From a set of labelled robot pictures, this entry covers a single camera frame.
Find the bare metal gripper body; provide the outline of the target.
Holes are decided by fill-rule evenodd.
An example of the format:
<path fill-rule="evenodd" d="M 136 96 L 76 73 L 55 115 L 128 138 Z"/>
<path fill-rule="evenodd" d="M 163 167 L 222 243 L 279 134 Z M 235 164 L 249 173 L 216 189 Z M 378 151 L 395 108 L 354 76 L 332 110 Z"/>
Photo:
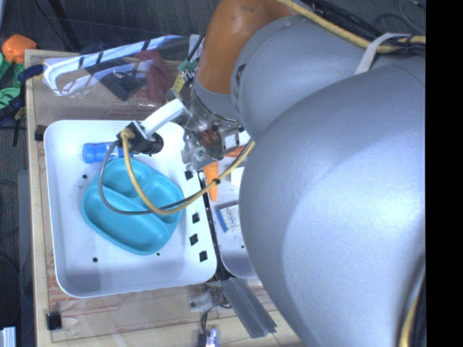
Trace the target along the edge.
<path fill-rule="evenodd" d="M 180 119 L 180 125 L 191 140 L 207 150 L 220 150 L 222 135 L 242 128 L 232 97 L 207 90 L 196 80 L 175 80 L 168 98 L 183 102 L 187 115 Z"/>

